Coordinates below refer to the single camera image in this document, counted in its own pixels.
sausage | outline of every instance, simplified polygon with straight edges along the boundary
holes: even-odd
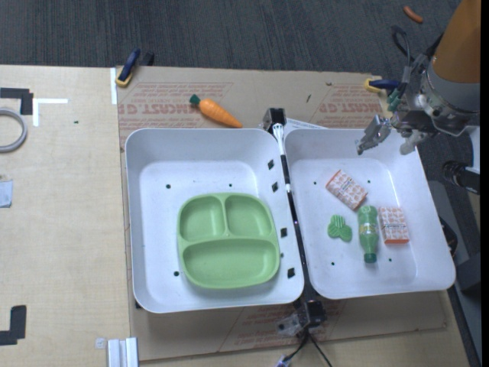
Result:
[[[419,16],[417,13],[415,13],[409,5],[404,5],[403,7],[404,13],[413,21],[416,23],[422,23],[423,22],[423,17]]]

dark floor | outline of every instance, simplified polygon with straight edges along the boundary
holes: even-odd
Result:
[[[444,31],[461,0],[0,0],[0,63],[74,67],[123,64],[133,47],[155,65],[253,70],[369,72],[398,80],[405,56]],[[410,5],[424,17],[411,21]],[[449,160],[471,163],[467,135],[438,135],[419,153],[428,180],[446,190],[468,256],[481,250],[466,190],[442,178]],[[471,364],[480,365],[458,292],[450,298]]]

gray ring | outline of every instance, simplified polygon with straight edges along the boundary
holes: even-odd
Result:
[[[25,141],[25,138],[28,135],[28,126],[25,123],[25,120],[22,118],[22,116],[10,109],[1,109],[0,108],[0,115],[7,115],[9,117],[12,117],[13,119],[16,119],[19,124],[21,124],[22,127],[22,133],[21,136],[15,140],[12,144],[9,145],[0,145],[0,153],[5,153],[5,152],[12,152],[19,148],[22,143]]]

blue and yellow clamp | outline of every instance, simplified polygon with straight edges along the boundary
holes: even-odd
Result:
[[[136,64],[136,61],[141,54],[141,49],[135,47],[131,54],[129,54],[128,60],[125,62],[124,66],[115,78],[115,83],[120,87],[126,87],[132,78],[132,69]]]

small box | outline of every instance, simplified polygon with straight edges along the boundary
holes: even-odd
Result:
[[[378,212],[384,243],[386,245],[408,243],[410,234],[403,209],[398,206],[382,206]]]
[[[326,189],[354,211],[365,200],[368,193],[343,170],[338,170],[333,175],[331,180],[326,184]]]

